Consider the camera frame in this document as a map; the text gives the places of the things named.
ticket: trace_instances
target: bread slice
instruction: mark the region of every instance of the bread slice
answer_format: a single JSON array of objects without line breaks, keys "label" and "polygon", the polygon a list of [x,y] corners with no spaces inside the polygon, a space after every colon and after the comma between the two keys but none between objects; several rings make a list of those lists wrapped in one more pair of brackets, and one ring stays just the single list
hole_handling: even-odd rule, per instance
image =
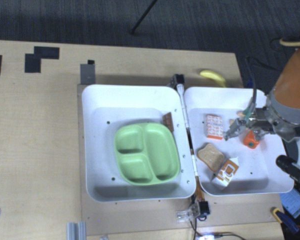
[{"label": "bread slice", "polygon": [[225,160],[225,155],[217,150],[211,143],[208,143],[203,149],[200,149],[197,157],[213,172],[218,171]]}]

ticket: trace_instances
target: banana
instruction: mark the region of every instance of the banana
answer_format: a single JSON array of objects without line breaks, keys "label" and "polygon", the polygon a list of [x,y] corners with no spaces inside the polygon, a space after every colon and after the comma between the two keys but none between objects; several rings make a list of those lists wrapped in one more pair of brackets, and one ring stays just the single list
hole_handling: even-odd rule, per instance
[{"label": "banana", "polygon": [[225,78],[216,72],[205,69],[200,72],[200,76],[214,80],[221,87],[227,87]]}]

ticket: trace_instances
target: dark floor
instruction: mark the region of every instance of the dark floor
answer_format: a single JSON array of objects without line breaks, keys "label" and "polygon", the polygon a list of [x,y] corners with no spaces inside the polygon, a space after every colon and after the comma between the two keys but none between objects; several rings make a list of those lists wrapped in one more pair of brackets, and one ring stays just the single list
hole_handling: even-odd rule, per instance
[{"label": "dark floor", "polygon": [[[0,0],[0,39],[236,53],[279,70],[291,48],[270,40],[300,33],[300,0],[159,0],[134,36],[128,33],[151,0]],[[268,92],[279,72],[254,67]]]}]

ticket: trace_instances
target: green plate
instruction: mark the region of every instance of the green plate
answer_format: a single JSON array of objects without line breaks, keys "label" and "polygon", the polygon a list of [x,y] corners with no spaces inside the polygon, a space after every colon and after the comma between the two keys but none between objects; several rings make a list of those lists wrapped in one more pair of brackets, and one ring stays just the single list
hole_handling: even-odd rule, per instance
[{"label": "green plate", "polygon": [[168,182],[180,171],[174,137],[162,124],[136,123],[121,127],[115,134],[114,148],[121,176],[132,185]]}]

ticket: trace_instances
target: wooden table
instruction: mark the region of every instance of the wooden table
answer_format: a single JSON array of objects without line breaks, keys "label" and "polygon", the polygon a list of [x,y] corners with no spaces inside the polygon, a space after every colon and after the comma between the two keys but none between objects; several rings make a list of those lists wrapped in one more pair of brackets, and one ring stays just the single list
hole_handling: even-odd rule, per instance
[{"label": "wooden table", "polygon": [[[42,59],[41,73],[25,73],[25,54],[33,54],[34,46],[59,47],[60,58]],[[173,74],[185,74],[187,86],[214,86],[213,81],[198,75],[200,70],[210,69],[223,75],[229,87],[242,87],[231,53],[0,40],[0,55],[0,240],[65,239],[67,223],[82,220],[80,64],[94,60],[96,81],[101,84],[166,85]],[[207,195],[207,199],[212,222],[200,223],[198,231],[234,232],[248,240],[284,239],[270,214],[271,207],[282,209],[278,194],[229,197],[220,205],[213,196]],[[151,202],[144,204],[151,208]],[[162,209],[178,210],[168,203],[162,201]],[[118,233],[109,234],[110,240],[193,237],[189,225],[169,230],[150,226],[151,231],[144,231],[148,227],[143,225],[143,232],[132,233],[113,228],[107,232]]]}]

